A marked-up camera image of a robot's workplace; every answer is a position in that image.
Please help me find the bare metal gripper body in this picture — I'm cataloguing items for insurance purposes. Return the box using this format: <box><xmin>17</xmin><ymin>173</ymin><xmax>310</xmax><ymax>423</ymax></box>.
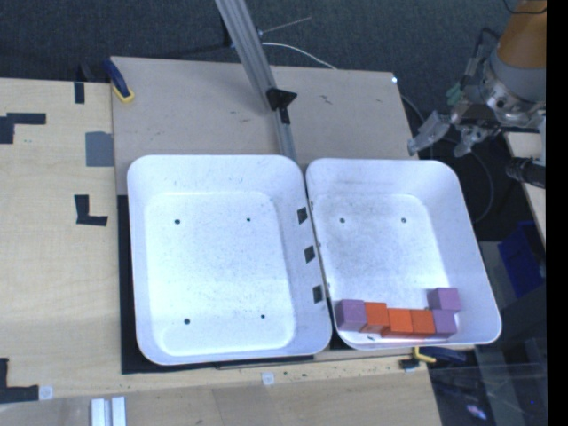
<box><xmin>449</xmin><ymin>83</ymin><xmax>547</xmax><ymax>130</ymax></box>

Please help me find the blue box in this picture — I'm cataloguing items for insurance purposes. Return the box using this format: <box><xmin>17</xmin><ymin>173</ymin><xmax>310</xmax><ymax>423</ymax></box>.
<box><xmin>496</xmin><ymin>220</ymin><xmax>546</xmax><ymax>300</ymax></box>

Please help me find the orange cube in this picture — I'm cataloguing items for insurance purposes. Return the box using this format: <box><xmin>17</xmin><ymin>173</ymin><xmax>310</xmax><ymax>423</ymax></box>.
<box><xmin>410</xmin><ymin>309</ymin><xmax>437</xmax><ymax>336</ymax></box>
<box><xmin>364</xmin><ymin>301</ymin><xmax>391</xmax><ymax>327</ymax></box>
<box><xmin>387</xmin><ymin>308</ymin><xmax>415</xmax><ymax>335</ymax></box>

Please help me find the brown cardboard board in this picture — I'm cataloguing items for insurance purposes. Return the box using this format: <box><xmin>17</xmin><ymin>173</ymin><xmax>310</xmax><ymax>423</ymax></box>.
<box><xmin>109</xmin><ymin>55</ymin><xmax>472</xmax><ymax>365</ymax></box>

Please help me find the white plastic tray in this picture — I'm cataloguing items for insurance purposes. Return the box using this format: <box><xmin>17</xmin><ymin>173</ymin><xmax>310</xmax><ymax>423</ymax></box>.
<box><xmin>126</xmin><ymin>154</ymin><xmax>334</xmax><ymax>367</ymax></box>
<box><xmin>304</xmin><ymin>157</ymin><xmax>503</xmax><ymax>352</ymax></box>

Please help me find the black cylinder on white bracket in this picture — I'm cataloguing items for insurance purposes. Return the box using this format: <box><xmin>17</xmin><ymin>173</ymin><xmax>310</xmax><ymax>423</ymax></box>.
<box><xmin>505</xmin><ymin>109</ymin><xmax>548</xmax><ymax>190</ymax></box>

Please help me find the purple cube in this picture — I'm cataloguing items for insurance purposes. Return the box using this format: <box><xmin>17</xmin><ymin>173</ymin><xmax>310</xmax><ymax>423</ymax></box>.
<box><xmin>426</xmin><ymin>287</ymin><xmax>463</xmax><ymax>313</ymax></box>
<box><xmin>431</xmin><ymin>309</ymin><xmax>459</xmax><ymax>337</ymax></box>
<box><xmin>334</xmin><ymin>298</ymin><xmax>368</xmax><ymax>333</ymax></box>

